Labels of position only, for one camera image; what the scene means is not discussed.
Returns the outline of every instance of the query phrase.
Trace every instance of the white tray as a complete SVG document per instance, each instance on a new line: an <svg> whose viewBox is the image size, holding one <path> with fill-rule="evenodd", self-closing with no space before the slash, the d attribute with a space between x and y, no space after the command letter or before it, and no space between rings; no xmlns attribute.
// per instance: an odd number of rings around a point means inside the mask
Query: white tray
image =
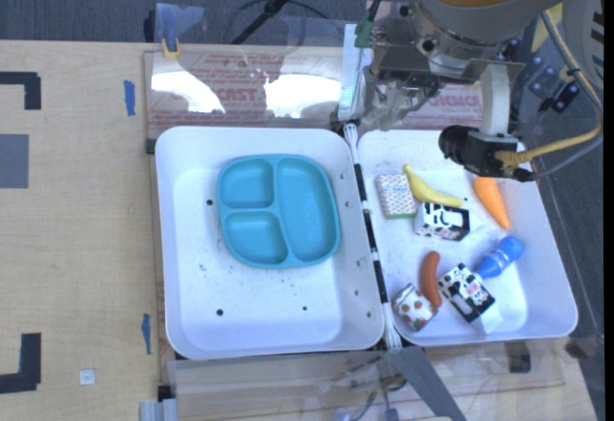
<svg viewBox="0 0 614 421"><path fill-rule="evenodd" d="M505 231L473 192L475 176L443 158L438 137L439 131L430 130L370 131L359 141L373 231L390 300L408 282L419 286L420 264L430 250L441 256L437 277L460 262L476 269L481 257L506 235L519 238L525 252L500 276L484 280L504 320L493 332L486 334L465 322L445 298L426 327L414 332L395 315L397 330L422 346L566 336L576 327L578 309L536 183L497 179L511 223L510 231ZM402 172L407 163L439 191L466 199L462 207L482 225L474 224L466 237L455 242L417 235L409 219L385 220L375 177Z"/></svg>
<svg viewBox="0 0 614 421"><path fill-rule="evenodd" d="M422 257L437 250L438 275L459 262L473 269L507 233L491 219L471 189L472 175L445 160L439 131L371 131L359 155L368 206L389 298L418 284ZM312 158L329 176L338 205L338 251L318 265L257 269L225 247L215 204L217 174L246 155L288 153ZM349 148L324 129L198 128L165 131L155 146L160 206L166 329L170 343L190 359L280 353L360 350L384 331L384 314ZM466 198L464 207L484 224L460 242L413 233L409 219L386 220L375 177L411 163L441 191ZM578 310L535 183L500 180L525 254L498 278L484 281L504 319L485 334L445 302L419 332L398 319L399 334L423 346L569 334Z"/></svg>
<svg viewBox="0 0 614 421"><path fill-rule="evenodd" d="M275 153L310 157L330 179L341 241L323 263L258 269L225 246L218 173L236 157ZM158 138L155 161L166 329L179 354L197 360L358 350L382 336L356 179L340 136L324 129L179 127Z"/></svg>

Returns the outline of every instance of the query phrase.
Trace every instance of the gray square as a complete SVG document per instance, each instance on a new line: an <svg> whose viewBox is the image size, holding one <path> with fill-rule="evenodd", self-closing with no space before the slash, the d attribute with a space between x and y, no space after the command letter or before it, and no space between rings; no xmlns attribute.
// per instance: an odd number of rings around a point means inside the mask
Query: gray square
<svg viewBox="0 0 614 421"><path fill-rule="evenodd" d="M0 134L0 189L28 187L30 136Z"/></svg>

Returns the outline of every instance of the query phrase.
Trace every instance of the brown sausage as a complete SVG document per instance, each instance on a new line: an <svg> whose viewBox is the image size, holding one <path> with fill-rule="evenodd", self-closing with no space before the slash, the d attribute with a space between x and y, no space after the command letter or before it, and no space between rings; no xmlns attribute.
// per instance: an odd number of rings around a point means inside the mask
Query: brown sausage
<svg viewBox="0 0 614 421"><path fill-rule="evenodd" d="M439 253L431 250L422 260L420 268L420 289L426 298L438 309L441 307L441 295L437 287L437 265Z"/></svg>

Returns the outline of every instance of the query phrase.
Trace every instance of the blue plate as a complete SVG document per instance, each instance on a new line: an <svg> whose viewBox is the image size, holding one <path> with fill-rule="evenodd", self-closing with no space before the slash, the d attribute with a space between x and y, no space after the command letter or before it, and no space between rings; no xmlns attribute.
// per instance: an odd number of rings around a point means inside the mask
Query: blue plate
<svg viewBox="0 0 614 421"><path fill-rule="evenodd" d="M339 246L339 215L330 181L307 157L236 158L218 175L217 196L226 246L246 265L311 266Z"/></svg>

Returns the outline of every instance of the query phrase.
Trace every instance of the small box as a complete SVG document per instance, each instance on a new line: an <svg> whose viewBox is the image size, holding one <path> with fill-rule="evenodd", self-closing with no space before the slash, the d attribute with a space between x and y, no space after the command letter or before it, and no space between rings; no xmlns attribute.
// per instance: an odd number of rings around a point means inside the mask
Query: small box
<svg viewBox="0 0 614 421"><path fill-rule="evenodd" d="M415 217L416 203L405 174L381 174L375 183L387 219Z"/></svg>
<svg viewBox="0 0 614 421"><path fill-rule="evenodd" d="M443 296L471 325L490 333L503 321L495 297L463 263L441 276L437 285Z"/></svg>
<svg viewBox="0 0 614 421"><path fill-rule="evenodd" d="M462 240L471 230L469 211L431 202L423 202L413 222L418 235L439 237L450 241Z"/></svg>

